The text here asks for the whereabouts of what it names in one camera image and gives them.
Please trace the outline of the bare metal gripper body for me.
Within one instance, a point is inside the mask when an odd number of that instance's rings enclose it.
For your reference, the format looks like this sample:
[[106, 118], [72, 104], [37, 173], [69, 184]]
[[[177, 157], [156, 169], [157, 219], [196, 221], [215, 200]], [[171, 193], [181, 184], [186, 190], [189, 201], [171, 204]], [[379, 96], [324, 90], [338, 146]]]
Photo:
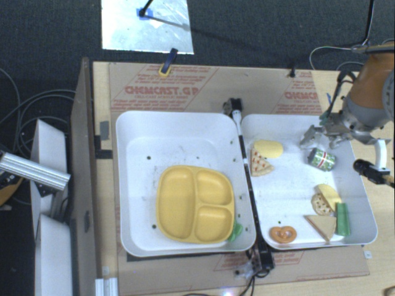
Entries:
[[382, 115], [369, 114], [359, 120], [350, 113], [324, 113], [320, 116], [320, 124], [327, 138], [331, 135], [349, 134], [352, 140], [364, 145], [374, 145], [378, 138], [372, 136], [372, 131], [384, 127], [385, 118]]

